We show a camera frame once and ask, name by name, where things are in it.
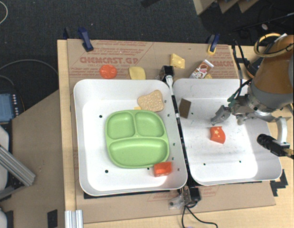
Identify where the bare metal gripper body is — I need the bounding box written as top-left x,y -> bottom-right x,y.
228,95 -> 280,124

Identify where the thin black and white rod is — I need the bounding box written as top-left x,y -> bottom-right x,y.
165,75 -> 193,190

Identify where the white plastic tray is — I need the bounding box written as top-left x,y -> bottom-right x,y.
172,77 -> 283,186
73,78 -> 189,197

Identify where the white toy milk carton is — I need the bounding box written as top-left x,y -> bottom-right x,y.
189,59 -> 215,80

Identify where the yellow toy cheese wedge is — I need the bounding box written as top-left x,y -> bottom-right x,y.
170,53 -> 186,69

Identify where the tan toy bread slice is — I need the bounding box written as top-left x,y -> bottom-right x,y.
137,89 -> 165,113

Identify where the orange toy block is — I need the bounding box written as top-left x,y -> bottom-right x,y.
153,161 -> 173,178

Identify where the green divided plate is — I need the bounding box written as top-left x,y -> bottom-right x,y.
104,109 -> 171,169

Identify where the orange toy tomato slice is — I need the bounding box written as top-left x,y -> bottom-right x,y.
99,64 -> 118,80

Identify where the brown cardboard board red print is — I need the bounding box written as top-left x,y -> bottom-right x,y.
66,38 -> 277,224

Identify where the black cylinder on white bracket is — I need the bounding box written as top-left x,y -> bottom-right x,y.
256,117 -> 294,160

